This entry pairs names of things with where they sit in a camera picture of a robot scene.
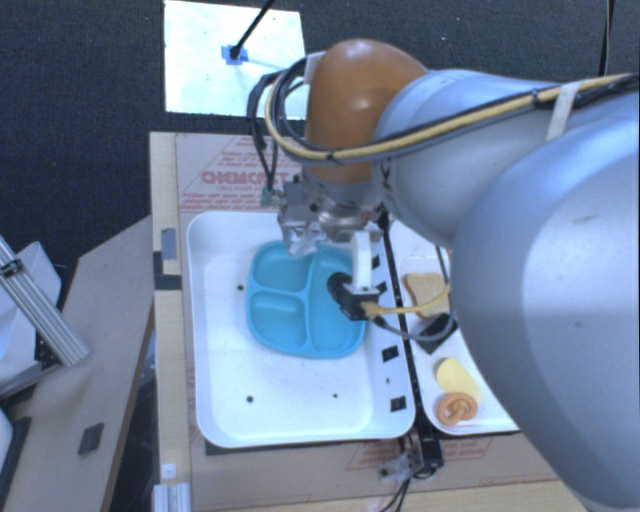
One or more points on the brown cardboard board red print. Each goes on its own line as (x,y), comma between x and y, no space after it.
(220,170)

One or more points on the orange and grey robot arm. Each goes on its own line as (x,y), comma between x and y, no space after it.
(500,200)

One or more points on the orange pretzel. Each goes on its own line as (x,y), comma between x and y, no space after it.
(456,409)

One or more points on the brown toast slice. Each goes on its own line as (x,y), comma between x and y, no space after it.
(422,290)

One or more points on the white plastic tray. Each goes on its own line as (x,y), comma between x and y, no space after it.
(280,395)
(425,370)

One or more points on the thin black rod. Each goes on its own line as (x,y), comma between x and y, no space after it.
(407,340)

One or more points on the black cylinder on white bracket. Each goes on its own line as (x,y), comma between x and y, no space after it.
(356,295)

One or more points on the yellow cheese wedge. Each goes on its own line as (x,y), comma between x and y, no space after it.
(457,377)

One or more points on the blue divided plate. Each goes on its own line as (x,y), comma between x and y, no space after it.
(295,310)

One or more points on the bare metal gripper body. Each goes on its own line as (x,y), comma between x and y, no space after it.
(305,210)

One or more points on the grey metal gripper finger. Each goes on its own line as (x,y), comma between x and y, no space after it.
(311,240)
(292,240)

